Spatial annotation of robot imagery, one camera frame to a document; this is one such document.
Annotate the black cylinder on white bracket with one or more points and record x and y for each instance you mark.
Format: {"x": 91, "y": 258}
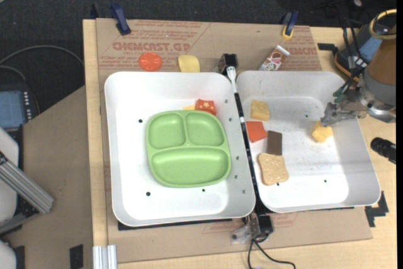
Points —
{"x": 382, "y": 145}

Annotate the thin black and white rod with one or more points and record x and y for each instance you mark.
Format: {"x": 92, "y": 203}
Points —
{"x": 241, "y": 116}

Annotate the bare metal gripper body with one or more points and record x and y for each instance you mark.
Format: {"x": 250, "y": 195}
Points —
{"x": 376, "y": 108}

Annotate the brown cardboard board red print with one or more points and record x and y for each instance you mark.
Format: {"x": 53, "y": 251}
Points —
{"x": 189, "y": 245}

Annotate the orange round slice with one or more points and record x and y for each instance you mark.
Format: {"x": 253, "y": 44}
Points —
{"x": 150, "y": 61}

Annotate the yellow cheese block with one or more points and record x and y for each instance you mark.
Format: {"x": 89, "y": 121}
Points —
{"x": 260, "y": 110}

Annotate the white plastic tray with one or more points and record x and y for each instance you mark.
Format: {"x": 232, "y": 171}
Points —
{"x": 132, "y": 148}
{"x": 318, "y": 173}

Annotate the small yellow flat piece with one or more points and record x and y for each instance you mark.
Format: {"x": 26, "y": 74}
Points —
{"x": 189, "y": 107}

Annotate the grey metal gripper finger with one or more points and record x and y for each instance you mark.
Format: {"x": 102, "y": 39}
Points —
{"x": 329, "y": 111}
{"x": 335, "y": 120}

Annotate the pale yellow rounded slice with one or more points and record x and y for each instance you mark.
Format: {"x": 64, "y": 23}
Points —
{"x": 189, "y": 63}

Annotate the yellow lumpy cheese chunk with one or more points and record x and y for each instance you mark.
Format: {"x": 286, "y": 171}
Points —
{"x": 321, "y": 133}

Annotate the orange wedge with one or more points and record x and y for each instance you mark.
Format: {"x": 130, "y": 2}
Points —
{"x": 255, "y": 131}

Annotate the brown chocolate biscuit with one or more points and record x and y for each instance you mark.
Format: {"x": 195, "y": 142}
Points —
{"x": 274, "y": 143}

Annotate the tan bread slice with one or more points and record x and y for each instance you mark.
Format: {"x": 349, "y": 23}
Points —
{"x": 273, "y": 169}

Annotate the red cube with yellow stars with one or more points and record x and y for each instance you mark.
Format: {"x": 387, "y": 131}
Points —
{"x": 206, "y": 105}

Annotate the green divided plate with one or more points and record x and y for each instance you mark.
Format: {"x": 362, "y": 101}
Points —
{"x": 189, "y": 167}

